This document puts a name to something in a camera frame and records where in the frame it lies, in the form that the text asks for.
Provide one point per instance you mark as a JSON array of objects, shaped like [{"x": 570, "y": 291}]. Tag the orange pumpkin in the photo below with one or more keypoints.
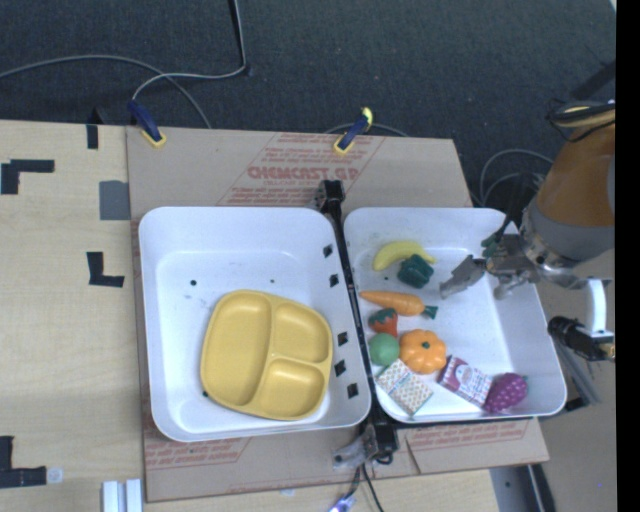
[{"x": 422, "y": 352}]

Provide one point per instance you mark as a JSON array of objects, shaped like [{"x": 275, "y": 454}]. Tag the orange carrot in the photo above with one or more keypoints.
[{"x": 395, "y": 301}]

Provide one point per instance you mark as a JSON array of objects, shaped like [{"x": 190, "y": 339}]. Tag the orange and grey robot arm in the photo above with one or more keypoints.
[{"x": 575, "y": 195}]

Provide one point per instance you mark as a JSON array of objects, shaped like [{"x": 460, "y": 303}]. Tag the black cylinder on white bracket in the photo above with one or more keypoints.
[{"x": 580, "y": 337}]

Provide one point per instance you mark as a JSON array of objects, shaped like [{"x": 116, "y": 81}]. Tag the yellow banana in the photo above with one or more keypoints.
[{"x": 395, "y": 250}]

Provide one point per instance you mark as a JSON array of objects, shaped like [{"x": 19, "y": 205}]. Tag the yellow divided plate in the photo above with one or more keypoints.
[{"x": 240, "y": 345}]

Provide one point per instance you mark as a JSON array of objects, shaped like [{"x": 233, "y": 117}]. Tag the brown cardboard board red print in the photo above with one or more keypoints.
[{"x": 200, "y": 170}]

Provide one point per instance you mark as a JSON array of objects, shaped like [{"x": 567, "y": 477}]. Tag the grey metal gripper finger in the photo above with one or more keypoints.
[
  {"x": 507, "y": 287},
  {"x": 462, "y": 277}
]

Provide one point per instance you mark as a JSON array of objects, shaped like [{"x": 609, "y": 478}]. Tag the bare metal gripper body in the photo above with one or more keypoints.
[{"x": 515, "y": 260}]

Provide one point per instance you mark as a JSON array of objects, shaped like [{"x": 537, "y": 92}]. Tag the patterned white packet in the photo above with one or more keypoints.
[{"x": 404, "y": 386}]

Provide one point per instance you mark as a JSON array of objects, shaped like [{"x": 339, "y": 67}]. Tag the white plastic tray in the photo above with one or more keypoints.
[
  {"x": 490, "y": 330},
  {"x": 240, "y": 250}
]

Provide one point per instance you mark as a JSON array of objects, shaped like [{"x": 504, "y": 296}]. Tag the green apple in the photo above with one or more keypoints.
[{"x": 383, "y": 349}]

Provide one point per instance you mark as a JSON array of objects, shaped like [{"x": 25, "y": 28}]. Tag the red and white carton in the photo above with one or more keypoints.
[{"x": 465, "y": 381}]

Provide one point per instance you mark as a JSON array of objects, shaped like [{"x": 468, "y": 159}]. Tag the purple grapes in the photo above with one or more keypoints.
[{"x": 506, "y": 392}]

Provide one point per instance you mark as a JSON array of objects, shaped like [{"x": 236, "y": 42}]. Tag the thin black rod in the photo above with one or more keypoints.
[{"x": 351, "y": 290}]

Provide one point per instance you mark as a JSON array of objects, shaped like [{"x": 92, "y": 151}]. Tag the red strawberry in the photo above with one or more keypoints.
[{"x": 384, "y": 322}]

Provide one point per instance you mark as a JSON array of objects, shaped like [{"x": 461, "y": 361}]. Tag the green broccoli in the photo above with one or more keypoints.
[{"x": 415, "y": 272}]

